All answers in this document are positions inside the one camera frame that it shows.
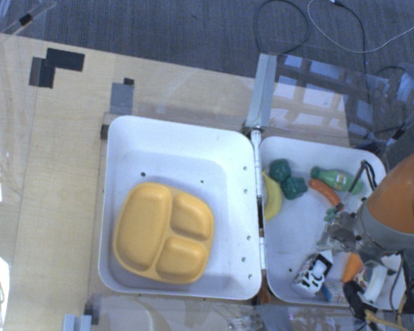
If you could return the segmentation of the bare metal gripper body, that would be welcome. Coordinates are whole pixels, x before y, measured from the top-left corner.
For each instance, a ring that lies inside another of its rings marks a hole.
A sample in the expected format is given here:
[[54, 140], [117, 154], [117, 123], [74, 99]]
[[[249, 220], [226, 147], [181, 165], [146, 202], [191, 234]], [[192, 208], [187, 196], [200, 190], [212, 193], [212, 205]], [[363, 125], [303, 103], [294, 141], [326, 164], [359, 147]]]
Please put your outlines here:
[[321, 238], [317, 241], [317, 250], [355, 254], [358, 247], [356, 236], [359, 230], [360, 216], [356, 213], [342, 212], [326, 224]]

